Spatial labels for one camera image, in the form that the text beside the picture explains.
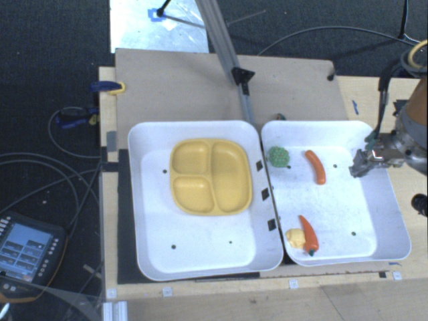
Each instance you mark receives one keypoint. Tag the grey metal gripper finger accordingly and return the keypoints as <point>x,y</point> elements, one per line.
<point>362,156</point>
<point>356,170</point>

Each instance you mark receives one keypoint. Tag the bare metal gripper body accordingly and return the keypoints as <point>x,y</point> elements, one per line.
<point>393,154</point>

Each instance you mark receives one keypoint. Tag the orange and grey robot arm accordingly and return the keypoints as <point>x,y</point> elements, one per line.
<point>418,112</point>

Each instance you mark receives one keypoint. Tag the orange sausage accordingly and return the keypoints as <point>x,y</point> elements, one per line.
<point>317,167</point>

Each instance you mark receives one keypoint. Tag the white plastic tray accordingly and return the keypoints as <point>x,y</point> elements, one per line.
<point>337,209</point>
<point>200,242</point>

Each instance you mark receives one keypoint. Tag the orange carrot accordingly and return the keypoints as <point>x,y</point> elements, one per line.
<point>309,234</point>

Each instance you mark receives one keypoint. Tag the green broccoli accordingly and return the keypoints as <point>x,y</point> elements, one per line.
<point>278,156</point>

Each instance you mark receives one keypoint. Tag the pale yellow lumpy toy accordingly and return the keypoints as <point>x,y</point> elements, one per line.
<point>295,238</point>

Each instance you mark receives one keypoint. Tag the yellow divided plate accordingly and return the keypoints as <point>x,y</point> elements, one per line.
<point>227,176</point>

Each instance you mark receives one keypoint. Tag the brown cardboard board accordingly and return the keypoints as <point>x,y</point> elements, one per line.
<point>187,89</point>

